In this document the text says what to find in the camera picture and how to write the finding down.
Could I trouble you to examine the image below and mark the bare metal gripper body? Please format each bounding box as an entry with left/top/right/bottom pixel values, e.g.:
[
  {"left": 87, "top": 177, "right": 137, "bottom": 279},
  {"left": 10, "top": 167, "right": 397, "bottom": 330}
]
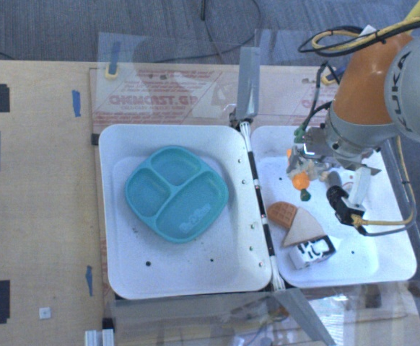
[{"left": 296, "top": 123, "right": 363, "bottom": 169}]

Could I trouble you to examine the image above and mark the orange carrot with green top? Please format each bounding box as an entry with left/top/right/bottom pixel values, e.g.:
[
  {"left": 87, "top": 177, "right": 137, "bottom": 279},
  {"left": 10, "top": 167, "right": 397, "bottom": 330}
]
[{"left": 286, "top": 148, "right": 312, "bottom": 203}]

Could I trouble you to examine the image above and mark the beige round toy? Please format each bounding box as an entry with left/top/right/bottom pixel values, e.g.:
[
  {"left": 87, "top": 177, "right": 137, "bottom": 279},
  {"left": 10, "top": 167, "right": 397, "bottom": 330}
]
[{"left": 305, "top": 160, "right": 331, "bottom": 183}]

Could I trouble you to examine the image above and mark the brown waffle biscuit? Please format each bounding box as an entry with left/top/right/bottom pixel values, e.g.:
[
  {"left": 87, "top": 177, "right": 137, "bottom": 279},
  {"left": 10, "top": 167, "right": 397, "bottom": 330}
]
[{"left": 266, "top": 201, "right": 298, "bottom": 230}]

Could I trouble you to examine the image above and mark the beige pizza slice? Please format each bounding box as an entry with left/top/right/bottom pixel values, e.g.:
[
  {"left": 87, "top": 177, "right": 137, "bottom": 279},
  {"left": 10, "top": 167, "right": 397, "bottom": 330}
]
[{"left": 281, "top": 207, "right": 327, "bottom": 248}]

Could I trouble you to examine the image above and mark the white carton with black print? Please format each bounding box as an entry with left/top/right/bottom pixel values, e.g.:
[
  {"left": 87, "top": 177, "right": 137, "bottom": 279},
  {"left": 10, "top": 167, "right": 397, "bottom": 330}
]
[{"left": 288, "top": 234, "right": 337, "bottom": 270}]

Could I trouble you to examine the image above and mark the teal divided plate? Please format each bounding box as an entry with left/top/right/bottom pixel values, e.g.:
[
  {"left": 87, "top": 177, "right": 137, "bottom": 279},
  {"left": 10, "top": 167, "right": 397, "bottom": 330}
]
[{"left": 124, "top": 145, "right": 229, "bottom": 244}]

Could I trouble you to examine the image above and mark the white plastic tray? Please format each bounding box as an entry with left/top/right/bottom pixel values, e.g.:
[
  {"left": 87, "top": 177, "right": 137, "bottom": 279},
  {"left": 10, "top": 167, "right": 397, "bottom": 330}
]
[
  {"left": 250, "top": 125, "right": 419, "bottom": 290},
  {"left": 97, "top": 123, "right": 273, "bottom": 301}
]

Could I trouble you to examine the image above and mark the brown cardboard board, red print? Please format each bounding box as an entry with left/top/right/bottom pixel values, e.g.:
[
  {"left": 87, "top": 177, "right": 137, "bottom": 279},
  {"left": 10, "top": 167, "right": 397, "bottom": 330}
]
[{"left": 89, "top": 65, "right": 419, "bottom": 302}]

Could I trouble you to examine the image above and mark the black cylinder on white bracket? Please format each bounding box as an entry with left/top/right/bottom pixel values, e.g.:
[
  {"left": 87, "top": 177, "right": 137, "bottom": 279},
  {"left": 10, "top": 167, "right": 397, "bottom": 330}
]
[{"left": 325, "top": 166, "right": 372, "bottom": 227}]

